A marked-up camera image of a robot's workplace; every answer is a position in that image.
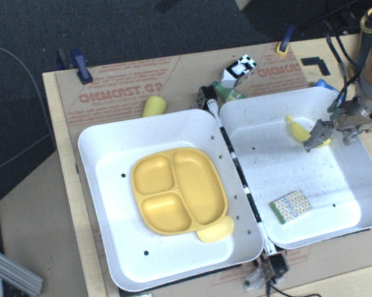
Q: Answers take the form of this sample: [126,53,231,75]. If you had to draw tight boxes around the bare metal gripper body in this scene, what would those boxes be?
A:
[327,94,372,148]

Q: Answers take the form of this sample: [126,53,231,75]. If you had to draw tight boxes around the yellow banana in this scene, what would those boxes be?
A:
[284,109,333,153]

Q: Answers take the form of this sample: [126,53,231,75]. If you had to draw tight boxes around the white plastic tray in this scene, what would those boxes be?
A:
[216,77,372,258]
[74,100,270,297]

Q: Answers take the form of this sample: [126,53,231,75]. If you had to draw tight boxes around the blue packet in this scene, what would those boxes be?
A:
[313,76,341,96]

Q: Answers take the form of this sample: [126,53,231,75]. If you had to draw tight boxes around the thin black and white rod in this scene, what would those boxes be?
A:
[206,93,272,260]

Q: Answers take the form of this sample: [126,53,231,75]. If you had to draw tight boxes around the black and white milk carton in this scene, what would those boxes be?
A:
[216,52,261,91]

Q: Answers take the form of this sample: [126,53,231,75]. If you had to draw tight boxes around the yellow divided plate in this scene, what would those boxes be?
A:
[127,141,232,241]

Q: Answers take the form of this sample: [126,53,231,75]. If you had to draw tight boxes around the yellow plastic bottle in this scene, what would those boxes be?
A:
[138,93,169,119]

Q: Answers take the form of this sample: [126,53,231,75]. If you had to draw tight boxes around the brown cardboard board red print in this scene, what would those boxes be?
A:
[55,24,372,297]

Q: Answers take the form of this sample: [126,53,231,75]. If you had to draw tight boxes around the black block with thin wires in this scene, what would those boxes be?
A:
[258,250,292,286]
[194,84,219,111]

